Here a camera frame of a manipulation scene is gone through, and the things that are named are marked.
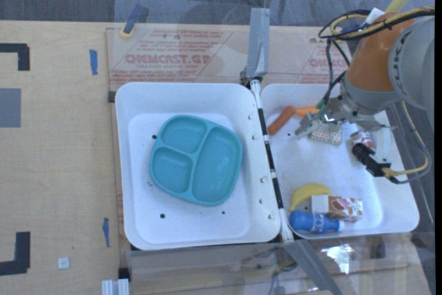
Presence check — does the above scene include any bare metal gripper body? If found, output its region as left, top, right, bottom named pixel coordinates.
left=319, top=95, right=383, bottom=131

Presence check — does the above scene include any orange carrot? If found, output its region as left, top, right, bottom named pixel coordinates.
left=295, top=106, right=320, bottom=117

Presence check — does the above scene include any orange-red sausage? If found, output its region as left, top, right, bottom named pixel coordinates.
left=267, top=105, right=297, bottom=136

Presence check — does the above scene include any white packet with red pattern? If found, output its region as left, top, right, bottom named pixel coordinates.
left=308, top=122, right=343, bottom=146

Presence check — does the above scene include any small red and white can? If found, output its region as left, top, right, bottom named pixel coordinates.
left=349, top=130, right=376, bottom=151

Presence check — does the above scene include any white plastic tray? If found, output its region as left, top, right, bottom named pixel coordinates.
left=114, top=81, right=282, bottom=251
left=260, top=83, right=421, bottom=240

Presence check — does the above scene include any yellow banana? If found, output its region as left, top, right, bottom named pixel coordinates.
left=288, top=183, right=334, bottom=213

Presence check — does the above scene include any white and brown carton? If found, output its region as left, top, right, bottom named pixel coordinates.
left=310, top=194, right=365, bottom=223

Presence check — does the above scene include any blue and white bottle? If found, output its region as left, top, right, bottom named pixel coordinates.
left=288, top=210, right=347, bottom=236

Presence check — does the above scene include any blue divided plate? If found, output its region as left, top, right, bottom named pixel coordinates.
left=148, top=114, right=244, bottom=207

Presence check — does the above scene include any brown cardboard board red print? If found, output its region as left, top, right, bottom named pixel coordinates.
left=105, top=26, right=421, bottom=255

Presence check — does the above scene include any black cylinder on white bracket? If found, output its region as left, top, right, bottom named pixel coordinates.
left=351, top=126, right=394, bottom=178

